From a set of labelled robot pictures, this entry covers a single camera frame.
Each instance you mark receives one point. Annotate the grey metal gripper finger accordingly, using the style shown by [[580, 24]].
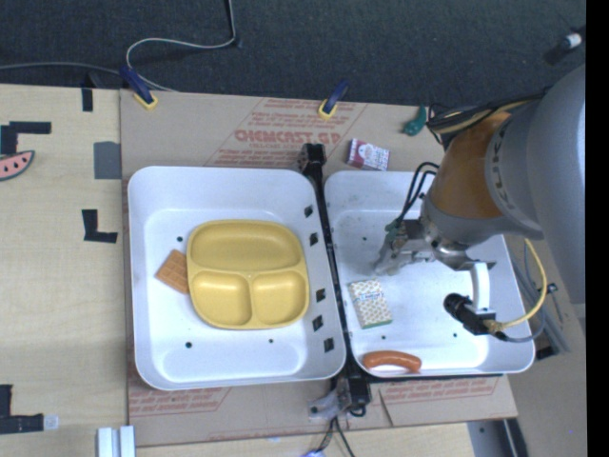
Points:
[[409, 259], [385, 257]]

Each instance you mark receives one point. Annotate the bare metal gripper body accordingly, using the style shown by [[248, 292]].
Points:
[[416, 238]]

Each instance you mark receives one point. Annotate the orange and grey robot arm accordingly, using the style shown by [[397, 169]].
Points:
[[523, 160]]

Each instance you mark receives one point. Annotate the yellow patterned white carton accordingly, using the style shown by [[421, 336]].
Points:
[[370, 304]]

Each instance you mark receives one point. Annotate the thin black rod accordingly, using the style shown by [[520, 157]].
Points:
[[330, 245]]

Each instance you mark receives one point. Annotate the white plastic tray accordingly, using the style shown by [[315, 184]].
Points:
[[428, 312], [228, 355]]

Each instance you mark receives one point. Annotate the red and white carton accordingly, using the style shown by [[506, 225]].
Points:
[[367, 155]]

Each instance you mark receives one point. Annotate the orange sausage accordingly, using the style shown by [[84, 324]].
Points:
[[390, 360]]

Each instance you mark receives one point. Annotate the green curved toy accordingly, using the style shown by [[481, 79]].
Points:
[[415, 123]]

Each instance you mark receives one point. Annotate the yellow divided plate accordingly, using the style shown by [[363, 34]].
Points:
[[245, 269]]

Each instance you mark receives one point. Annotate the orange waffle biscuit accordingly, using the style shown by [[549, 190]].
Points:
[[172, 270]]

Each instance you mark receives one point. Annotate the brown cardboard board red print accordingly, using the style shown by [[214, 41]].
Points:
[[190, 131]]

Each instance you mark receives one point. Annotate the pink watermelon slice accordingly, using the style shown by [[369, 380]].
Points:
[[14, 164]]

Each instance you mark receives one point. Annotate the black cylinder on white bracket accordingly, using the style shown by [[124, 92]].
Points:
[[480, 284]]

